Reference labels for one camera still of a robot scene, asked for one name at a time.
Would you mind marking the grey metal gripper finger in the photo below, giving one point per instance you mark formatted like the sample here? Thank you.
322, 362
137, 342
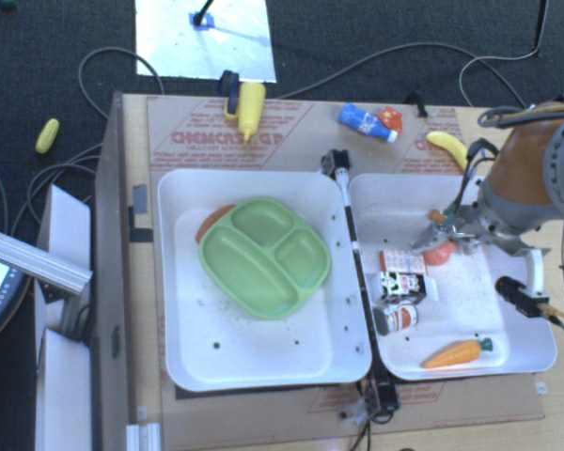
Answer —
427, 240
465, 243

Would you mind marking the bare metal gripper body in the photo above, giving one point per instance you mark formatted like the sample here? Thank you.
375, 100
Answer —
486, 226

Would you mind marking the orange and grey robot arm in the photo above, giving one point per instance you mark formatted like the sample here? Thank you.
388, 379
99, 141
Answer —
521, 176

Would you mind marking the pink toy food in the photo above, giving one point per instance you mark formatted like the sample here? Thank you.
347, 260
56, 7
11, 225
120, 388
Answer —
439, 255

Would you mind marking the small orange toy piece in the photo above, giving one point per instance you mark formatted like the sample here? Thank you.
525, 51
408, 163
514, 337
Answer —
435, 215

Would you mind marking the red and white carton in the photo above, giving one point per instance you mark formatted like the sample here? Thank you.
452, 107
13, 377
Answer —
402, 261

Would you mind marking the black and white cow carton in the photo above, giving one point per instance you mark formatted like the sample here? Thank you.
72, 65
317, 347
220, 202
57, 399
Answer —
402, 285

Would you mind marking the white plastic tray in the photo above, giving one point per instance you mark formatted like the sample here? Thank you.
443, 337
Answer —
460, 308
272, 346

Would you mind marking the thin black and white rod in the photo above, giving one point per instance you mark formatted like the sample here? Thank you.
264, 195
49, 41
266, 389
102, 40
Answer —
357, 252

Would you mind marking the red and white can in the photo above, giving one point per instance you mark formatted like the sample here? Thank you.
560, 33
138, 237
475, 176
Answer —
397, 318

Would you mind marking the yellow banana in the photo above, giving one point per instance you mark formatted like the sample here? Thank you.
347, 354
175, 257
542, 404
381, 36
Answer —
449, 144

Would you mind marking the orange carrot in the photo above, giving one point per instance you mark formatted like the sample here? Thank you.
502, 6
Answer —
453, 355

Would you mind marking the red packet with yellow stars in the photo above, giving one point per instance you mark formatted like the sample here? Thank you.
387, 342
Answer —
391, 118

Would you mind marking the blue bottle with white cap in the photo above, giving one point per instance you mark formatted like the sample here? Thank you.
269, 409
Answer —
362, 120

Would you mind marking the green divided plate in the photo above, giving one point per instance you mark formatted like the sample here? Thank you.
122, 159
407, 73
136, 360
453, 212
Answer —
258, 261

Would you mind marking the brown cardboard board, red print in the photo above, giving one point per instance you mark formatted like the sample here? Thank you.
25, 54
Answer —
286, 125

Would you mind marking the orange sausage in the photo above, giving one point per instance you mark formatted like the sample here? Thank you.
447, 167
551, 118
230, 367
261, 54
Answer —
209, 221

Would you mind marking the yellow mustard bottle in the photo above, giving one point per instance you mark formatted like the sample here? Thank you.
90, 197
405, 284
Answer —
251, 106

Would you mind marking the yellow oval toy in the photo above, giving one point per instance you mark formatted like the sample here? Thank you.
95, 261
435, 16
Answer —
47, 135

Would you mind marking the black cylinder on white bracket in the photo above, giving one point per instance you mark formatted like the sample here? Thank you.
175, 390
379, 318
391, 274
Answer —
517, 294

